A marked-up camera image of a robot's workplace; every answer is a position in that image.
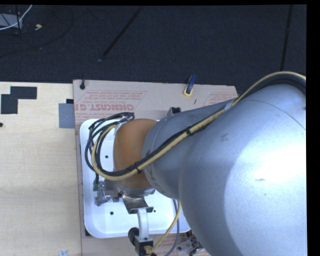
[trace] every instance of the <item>small blue object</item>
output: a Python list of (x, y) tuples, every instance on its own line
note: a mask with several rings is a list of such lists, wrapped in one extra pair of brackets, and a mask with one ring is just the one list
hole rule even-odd
[(191, 95), (196, 78), (197, 76), (195, 74), (190, 75), (188, 81), (186, 82), (188, 85), (185, 87), (183, 92), (185, 96), (189, 97)]

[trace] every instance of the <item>white tray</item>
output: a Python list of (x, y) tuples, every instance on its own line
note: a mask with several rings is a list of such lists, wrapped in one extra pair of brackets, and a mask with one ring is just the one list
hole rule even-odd
[[(96, 174), (88, 167), (84, 155), (89, 137), (89, 126), (94, 121), (96, 121), (96, 119), (87, 120), (80, 127), (84, 225), (86, 230), (95, 238), (125, 237), (131, 228), (139, 227), (138, 215), (128, 213), (122, 198), (120, 198), (119, 202), (113, 202), (111, 199), (100, 206), (95, 205), (97, 192), (93, 191), (93, 184)], [(106, 121), (105, 124), (107, 125), (114, 121), (115, 120)], [(113, 170), (114, 132), (115, 130), (112, 129), (108, 133), (101, 147), (102, 167), (110, 172)], [(153, 212), (148, 213), (149, 234), (165, 233), (176, 216), (172, 199), (155, 191), (154, 194), (146, 196), (145, 201), (149, 207), (154, 207)], [(181, 233), (190, 230), (182, 210), (179, 216), (179, 224), (179, 231)], [(171, 230), (171, 233), (176, 232), (177, 225)]]

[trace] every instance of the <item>robotic arm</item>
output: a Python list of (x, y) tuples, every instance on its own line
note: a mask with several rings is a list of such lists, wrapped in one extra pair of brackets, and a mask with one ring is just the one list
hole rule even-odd
[(113, 172), (95, 165), (98, 144), (99, 175), (124, 197), (178, 200), (212, 256), (307, 255), (305, 76), (276, 72), (236, 99), (126, 122)]

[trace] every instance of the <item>cardboard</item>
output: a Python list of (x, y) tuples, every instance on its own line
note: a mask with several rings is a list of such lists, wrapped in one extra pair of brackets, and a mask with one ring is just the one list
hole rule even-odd
[[(106, 118), (120, 112), (134, 112), (136, 119), (160, 120), (167, 116), (171, 107), (188, 111), (234, 99), (238, 94), (234, 86), (226, 85), (194, 84), (191, 95), (185, 96), (186, 84), (99, 80), (85, 80), (84, 88), (81, 84), (82, 80), (73, 81), (82, 255), (132, 256), (135, 255), (135, 248), (128, 237), (99, 239), (86, 236), (79, 136), (81, 124), (89, 119)], [(170, 234), (155, 253), (165, 255), (174, 243), (174, 237), (175, 234)], [(153, 238), (156, 242), (160, 235)], [(180, 234), (180, 242), (184, 239), (186, 234)], [(171, 255), (183, 254), (175, 250)], [(197, 255), (209, 256), (205, 250)]]

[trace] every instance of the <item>dark floor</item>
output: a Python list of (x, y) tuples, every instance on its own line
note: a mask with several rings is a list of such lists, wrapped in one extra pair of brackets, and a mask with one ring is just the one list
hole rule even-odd
[[(18, 8), (21, 17), (28, 7), (1, 4), (0, 13)], [(196, 74), (196, 84), (241, 93), (279, 70), (306, 75), (306, 4), (292, 12), (290, 5), (145, 6), (99, 62), (138, 8), (33, 5), (20, 30), (0, 28), (0, 81), (185, 83)]]

